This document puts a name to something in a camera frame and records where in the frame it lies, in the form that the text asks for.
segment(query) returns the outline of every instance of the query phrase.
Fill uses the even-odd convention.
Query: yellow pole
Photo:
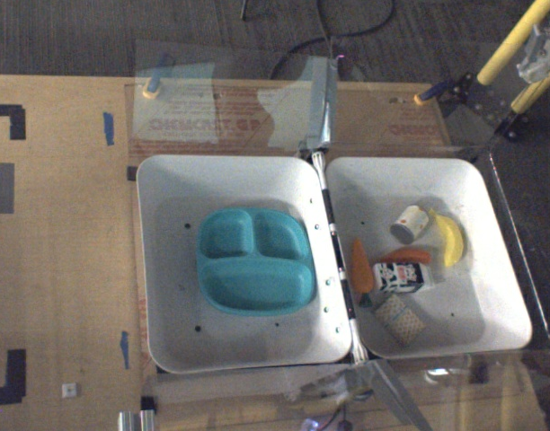
[[[541,22],[550,11],[550,0],[535,0],[523,14],[517,25],[494,52],[476,77],[477,81],[489,86],[501,70],[509,63],[520,47],[527,41],[533,25]]]
[[[527,86],[512,102],[510,108],[515,113],[525,113],[550,86],[550,72],[547,78]]]

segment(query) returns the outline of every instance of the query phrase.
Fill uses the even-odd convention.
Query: yellow banana
[[[443,252],[443,263],[445,267],[452,267],[463,257],[465,244],[463,242],[463,234],[460,228],[450,217],[437,214],[434,210],[430,210],[429,214],[435,219],[437,227],[445,240]]]

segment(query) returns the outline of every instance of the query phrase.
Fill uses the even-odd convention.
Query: white bin
[[[383,357],[444,356],[524,347],[531,325],[486,187],[472,165],[449,159],[340,158],[327,170],[345,258],[358,236],[376,259],[400,246],[389,225],[428,199],[463,226],[466,255],[435,269],[431,290],[403,295],[427,324],[401,347],[358,309],[361,337]],[[153,359],[172,373],[331,363],[351,338],[324,202],[315,170],[295,158],[154,156],[137,173],[145,254],[147,328]],[[221,312],[197,279],[198,226],[224,207],[268,207],[305,228],[317,290],[306,307],[278,317]],[[417,244],[432,245],[435,229]]]

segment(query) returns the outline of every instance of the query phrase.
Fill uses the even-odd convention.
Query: orange carrot
[[[413,262],[428,265],[430,264],[430,254],[428,251],[423,249],[401,248],[396,251],[389,252],[384,257],[381,257],[377,263],[379,262]]]
[[[351,273],[350,283],[356,292],[366,294],[375,286],[373,271],[368,263],[367,254],[363,243],[359,238],[355,238],[351,253]]]

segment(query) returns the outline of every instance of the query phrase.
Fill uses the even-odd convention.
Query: teal divided plate
[[[273,209],[228,208],[206,217],[197,271],[209,303],[232,314],[287,314],[315,296],[306,231],[291,215]]]

